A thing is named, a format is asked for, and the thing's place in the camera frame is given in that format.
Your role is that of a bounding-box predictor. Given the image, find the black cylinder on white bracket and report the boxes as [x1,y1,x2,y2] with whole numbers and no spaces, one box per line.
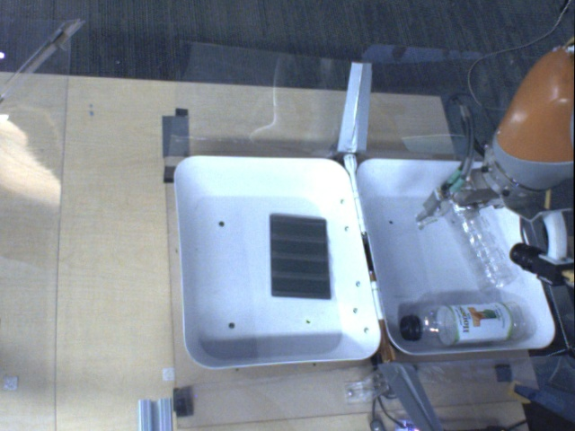
[509,208,571,287]

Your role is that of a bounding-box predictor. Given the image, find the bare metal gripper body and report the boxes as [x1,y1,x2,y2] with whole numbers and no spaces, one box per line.
[441,166,525,213]

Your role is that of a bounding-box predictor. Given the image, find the black ribbed rectangular block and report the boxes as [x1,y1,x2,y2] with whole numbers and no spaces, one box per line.
[269,213,333,301]

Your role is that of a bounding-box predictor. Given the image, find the clear ribbed plastic bottle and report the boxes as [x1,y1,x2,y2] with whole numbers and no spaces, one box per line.
[452,203,518,289]

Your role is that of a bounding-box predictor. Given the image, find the white plastic tray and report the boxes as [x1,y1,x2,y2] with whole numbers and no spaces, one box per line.
[172,154,384,371]
[355,157,556,356]

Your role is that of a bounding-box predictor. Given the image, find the clear bottle with white label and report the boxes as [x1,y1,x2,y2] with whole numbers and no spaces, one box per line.
[398,301,525,347]

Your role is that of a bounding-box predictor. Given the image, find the thin black and white rod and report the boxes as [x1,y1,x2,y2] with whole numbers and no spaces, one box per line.
[342,152,385,331]

